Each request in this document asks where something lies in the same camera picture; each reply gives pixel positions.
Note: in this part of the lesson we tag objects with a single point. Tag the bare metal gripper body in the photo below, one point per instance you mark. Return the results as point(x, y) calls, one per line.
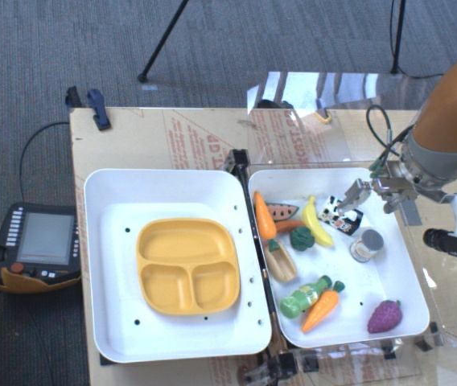
point(397, 186)

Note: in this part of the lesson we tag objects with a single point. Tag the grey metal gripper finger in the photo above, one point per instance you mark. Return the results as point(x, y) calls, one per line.
point(355, 195)
point(393, 204)

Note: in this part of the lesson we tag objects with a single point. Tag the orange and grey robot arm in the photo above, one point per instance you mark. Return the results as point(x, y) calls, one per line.
point(441, 127)

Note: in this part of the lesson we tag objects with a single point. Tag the black and white carton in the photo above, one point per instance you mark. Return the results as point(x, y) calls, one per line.
point(343, 220)

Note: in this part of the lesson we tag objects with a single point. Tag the yellow banana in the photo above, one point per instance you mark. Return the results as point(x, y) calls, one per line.
point(317, 225)

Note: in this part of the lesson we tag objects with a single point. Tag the small grey-lidded can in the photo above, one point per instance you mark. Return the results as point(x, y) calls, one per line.
point(367, 247)

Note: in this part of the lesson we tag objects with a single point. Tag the green broccoli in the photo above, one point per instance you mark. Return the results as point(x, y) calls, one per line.
point(302, 239)

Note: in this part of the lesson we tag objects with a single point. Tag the orange sausage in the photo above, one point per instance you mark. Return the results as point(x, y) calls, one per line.
point(289, 225)

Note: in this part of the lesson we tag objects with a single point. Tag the watermelon slice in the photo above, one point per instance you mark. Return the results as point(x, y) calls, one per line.
point(282, 210)

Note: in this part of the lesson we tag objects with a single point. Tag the white plastic tray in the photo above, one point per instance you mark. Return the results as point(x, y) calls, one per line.
point(353, 288)
point(116, 288)

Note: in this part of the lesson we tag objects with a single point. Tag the orange carrot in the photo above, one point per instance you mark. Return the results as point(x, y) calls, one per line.
point(264, 217)
point(321, 307)

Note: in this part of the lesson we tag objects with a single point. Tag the beige bread bun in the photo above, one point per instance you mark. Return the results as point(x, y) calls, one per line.
point(281, 264)

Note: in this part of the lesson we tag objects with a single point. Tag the purple grapes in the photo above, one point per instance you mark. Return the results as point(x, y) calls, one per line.
point(384, 317)

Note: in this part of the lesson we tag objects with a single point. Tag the green bottle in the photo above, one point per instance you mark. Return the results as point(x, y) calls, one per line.
point(303, 298)

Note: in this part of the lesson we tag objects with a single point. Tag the yellow divided plate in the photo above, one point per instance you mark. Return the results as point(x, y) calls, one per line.
point(188, 265)

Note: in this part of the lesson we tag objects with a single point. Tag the brown cardboard board red print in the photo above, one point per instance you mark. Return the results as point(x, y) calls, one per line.
point(140, 143)

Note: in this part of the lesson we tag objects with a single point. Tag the black cylinder on white bracket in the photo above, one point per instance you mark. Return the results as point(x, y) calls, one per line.
point(443, 240)

